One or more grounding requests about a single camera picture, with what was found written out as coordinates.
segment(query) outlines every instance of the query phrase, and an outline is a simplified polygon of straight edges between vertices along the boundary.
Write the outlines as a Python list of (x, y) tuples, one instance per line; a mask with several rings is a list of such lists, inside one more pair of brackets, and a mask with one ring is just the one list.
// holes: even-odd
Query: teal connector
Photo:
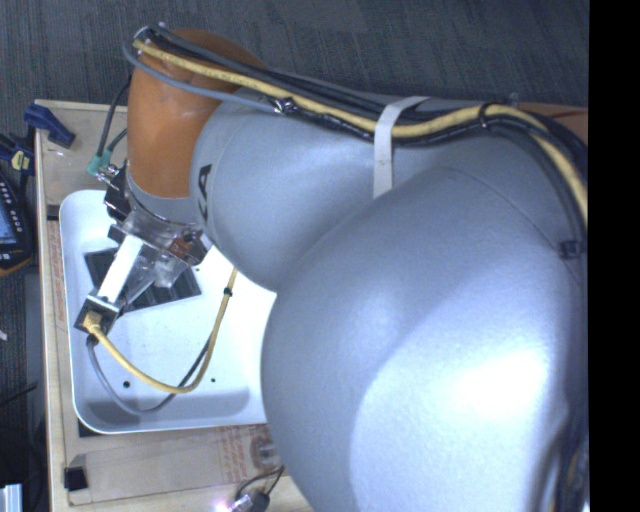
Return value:
[(91, 162), (87, 166), (87, 174), (97, 176), (99, 172), (104, 172), (111, 163), (111, 154), (113, 151), (105, 149), (101, 156), (93, 155)]

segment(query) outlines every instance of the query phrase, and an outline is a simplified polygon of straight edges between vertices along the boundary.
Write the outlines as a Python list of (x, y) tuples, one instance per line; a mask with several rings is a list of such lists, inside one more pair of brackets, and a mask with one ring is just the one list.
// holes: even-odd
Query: white velcro strap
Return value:
[(373, 137), (373, 197), (388, 192), (393, 188), (393, 139), (391, 130), (396, 121), (406, 110), (418, 103), (428, 100), (428, 96), (411, 96), (387, 105), (376, 124)]

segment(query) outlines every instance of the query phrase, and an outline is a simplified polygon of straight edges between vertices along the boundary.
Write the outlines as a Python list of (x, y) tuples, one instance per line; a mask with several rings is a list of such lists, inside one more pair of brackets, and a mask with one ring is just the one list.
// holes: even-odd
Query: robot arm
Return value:
[(535, 107), (429, 99), (389, 127), (374, 198), (398, 98), (183, 35), (152, 26), (129, 56), (123, 247), (170, 285), (214, 244), (278, 293), (265, 409), (314, 508), (581, 510), (583, 140)]

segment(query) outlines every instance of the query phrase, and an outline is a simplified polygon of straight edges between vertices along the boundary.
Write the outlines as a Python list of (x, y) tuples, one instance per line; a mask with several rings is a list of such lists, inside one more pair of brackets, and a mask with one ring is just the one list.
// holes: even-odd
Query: gray carpet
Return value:
[[(360, 90), (483, 100), (517, 92), (523, 101), (587, 106), (589, 7), (588, 0), (2, 0), (0, 133), (24, 135), (22, 113), (35, 98), (108, 103), (128, 74), (121, 43), (150, 21), (209, 29), (273, 67)], [(0, 397), (28, 384), (24, 276), (0, 278), (0, 329), (9, 337), (0, 341)], [(23, 430), (25, 404), (1, 407), (0, 426)]]

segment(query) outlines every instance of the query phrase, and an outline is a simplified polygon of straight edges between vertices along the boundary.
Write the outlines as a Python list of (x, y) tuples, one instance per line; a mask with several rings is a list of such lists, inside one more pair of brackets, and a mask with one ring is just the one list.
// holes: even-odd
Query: wooden table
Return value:
[[(42, 290), (47, 455), (54, 511), (210, 511), (232, 501), (238, 485), (259, 467), (249, 452), (265, 425), (82, 436), (73, 407), (65, 289), (57, 212), (81, 189), (103, 186), (84, 169), (97, 146), (107, 106), (39, 100), (76, 134), (70, 149), (36, 133), (38, 241)], [(117, 109), (111, 133), (126, 125)], [(112, 161), (126, 154), (121, 144)], [(65, 475), (71, 487), (65, 487)], [(77, 484), (84, 477), (87, 486)], [(271, 494), (269, 512), (312, 511), (289, 476)]]

